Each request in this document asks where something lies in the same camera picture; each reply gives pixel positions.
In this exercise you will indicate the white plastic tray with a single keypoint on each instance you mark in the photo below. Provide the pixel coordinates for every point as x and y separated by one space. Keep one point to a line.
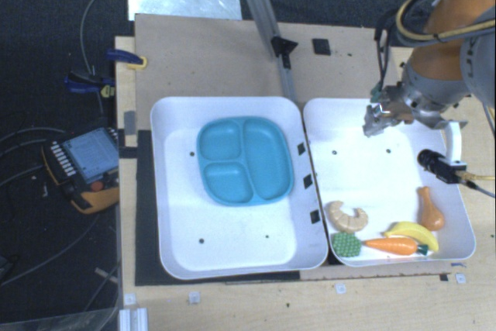
232 236
368 174

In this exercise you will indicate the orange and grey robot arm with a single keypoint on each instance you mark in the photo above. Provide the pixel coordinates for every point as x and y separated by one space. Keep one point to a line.
445 58

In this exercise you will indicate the orange toy carrot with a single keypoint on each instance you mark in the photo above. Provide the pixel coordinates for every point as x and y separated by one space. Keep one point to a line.
391 245

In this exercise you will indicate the beige toy croissant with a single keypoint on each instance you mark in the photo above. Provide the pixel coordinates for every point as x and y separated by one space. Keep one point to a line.
343 219

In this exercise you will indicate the brown cardboard board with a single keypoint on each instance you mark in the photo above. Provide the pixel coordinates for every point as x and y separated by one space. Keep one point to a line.
217 62

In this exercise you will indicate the blue divided plate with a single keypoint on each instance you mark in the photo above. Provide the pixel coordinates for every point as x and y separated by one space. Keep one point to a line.
248 163

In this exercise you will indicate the yellow banana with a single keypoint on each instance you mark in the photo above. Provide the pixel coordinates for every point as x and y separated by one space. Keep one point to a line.
416 232

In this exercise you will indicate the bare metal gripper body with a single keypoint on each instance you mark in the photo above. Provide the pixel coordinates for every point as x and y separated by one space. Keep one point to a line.
397 106

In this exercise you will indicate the black cylinder on white bracket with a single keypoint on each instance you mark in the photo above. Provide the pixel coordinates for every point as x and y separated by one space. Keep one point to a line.
438 164

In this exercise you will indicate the orange toy chicken drumstick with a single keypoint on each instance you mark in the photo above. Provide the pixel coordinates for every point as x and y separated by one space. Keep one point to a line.
431 215

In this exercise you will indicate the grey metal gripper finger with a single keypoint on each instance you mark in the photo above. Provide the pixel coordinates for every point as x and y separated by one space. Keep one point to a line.
384 124
371 124

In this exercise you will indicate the green toy grapes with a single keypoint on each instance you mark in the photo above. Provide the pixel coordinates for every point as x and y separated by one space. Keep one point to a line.
346 244

